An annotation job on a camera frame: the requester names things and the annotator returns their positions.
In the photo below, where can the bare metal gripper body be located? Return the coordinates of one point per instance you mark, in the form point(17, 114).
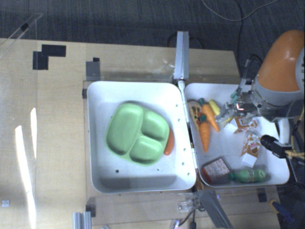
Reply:
point(247, 104)

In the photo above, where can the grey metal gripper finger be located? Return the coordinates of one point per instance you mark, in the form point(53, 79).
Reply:
point(240, 116)
point(225, 111)

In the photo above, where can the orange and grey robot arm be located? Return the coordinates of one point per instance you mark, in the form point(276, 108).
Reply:
point(278, 63)

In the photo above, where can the orange and white carton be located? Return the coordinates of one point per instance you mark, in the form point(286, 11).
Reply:
point(251, 149)
point(243, 125)

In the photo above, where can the yellow banana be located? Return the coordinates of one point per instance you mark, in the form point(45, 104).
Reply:
point(215, 107)

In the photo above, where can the orange carrot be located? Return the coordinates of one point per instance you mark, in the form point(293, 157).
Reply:
point(205, 133)
point(209, 114)

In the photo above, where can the pizza slice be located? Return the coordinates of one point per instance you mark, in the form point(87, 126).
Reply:
point(195, 113)

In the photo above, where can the white plastic tray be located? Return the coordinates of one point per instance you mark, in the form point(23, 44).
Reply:
point(100, 175)
point(228, 149)

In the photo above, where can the orange box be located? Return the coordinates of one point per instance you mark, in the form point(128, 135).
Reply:
point(215, 169)

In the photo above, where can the green bottle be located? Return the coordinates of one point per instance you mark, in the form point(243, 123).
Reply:
point(249, 176)

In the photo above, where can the orange sausage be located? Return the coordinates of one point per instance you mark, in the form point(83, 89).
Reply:
point(169, 142)

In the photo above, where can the green divided plate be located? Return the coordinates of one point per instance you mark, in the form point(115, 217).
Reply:
point(126, 128)

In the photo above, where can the black cylinder on white bracket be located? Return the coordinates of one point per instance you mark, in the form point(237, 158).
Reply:
point(274, 145)

